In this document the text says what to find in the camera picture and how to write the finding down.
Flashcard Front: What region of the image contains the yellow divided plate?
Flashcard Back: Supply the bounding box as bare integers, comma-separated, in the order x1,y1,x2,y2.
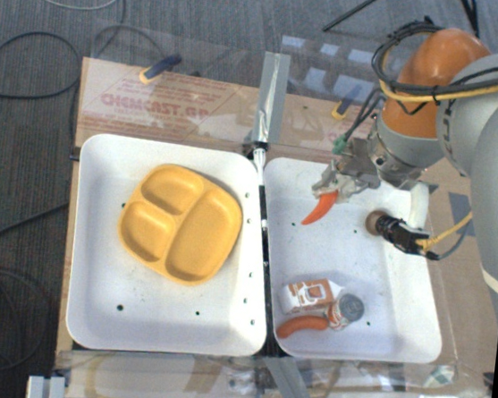
112,158,249,292

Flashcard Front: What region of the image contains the orange and white can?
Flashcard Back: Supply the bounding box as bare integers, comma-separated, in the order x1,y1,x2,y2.
325,291,367,335

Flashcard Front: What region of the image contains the orange sausage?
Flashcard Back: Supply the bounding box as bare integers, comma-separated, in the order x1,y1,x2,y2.
275,311,331,344

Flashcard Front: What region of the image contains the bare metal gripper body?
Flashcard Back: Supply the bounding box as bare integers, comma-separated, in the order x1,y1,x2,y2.
331,134,424,195

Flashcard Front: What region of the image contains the brown cardboard board, red print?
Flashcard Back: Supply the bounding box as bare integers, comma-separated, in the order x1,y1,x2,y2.
46,55,498,398

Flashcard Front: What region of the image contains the black cylinder on white bracket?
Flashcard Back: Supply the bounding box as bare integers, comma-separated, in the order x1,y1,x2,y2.
362,174,437,257

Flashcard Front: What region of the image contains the white and orange carton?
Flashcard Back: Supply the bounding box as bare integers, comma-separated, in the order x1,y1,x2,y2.
279,273,346,322

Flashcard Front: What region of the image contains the white plastic tray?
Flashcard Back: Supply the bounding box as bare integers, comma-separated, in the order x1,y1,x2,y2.
55,130,290,371
241,154,463,376

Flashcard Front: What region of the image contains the orange carrot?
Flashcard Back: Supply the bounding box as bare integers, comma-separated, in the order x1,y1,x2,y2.
300,185,340,230

